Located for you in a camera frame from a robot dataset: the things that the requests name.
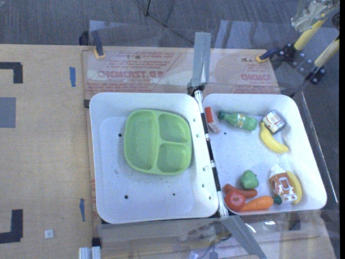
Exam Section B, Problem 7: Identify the thin black and white rod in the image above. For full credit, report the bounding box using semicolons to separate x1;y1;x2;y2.
194;90;230;217

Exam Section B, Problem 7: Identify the green divided plate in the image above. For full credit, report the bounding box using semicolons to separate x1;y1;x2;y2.
123;108;193;176

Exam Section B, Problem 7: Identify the red and white packet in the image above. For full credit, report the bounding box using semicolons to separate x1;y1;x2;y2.
204;106;222;134

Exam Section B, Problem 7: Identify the brown cardboard board red print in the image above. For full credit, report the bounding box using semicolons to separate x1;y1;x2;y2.
81;46;297;249

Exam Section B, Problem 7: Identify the green bottle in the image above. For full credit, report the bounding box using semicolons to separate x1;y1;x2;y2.
217;111;258;132

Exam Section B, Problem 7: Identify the white plastic tray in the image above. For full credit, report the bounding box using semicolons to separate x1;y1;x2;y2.
88;92;219;224
202;93;328;216

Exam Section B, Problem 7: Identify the green pepper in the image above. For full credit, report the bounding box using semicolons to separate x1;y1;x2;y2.
239;169;260;190

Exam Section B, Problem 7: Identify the yellow banana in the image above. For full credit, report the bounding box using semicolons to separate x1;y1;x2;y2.
259;121;290;154
286;171;303;206

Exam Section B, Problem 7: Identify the red tomato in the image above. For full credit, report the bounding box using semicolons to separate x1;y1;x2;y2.
224;189;246;212

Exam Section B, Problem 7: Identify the small white and black can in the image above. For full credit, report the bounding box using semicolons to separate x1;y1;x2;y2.
261;110;287;134

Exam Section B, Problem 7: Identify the red sausage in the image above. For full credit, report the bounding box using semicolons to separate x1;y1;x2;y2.
223;183;258;199

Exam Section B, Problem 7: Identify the orange carrot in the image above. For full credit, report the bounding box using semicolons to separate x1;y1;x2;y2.
239;195;283;213

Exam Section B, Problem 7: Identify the orange and white carton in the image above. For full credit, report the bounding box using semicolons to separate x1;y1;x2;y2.
268;164;298;204

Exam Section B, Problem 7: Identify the black block with thin wires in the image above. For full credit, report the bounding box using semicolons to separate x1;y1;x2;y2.
188;83;206;93

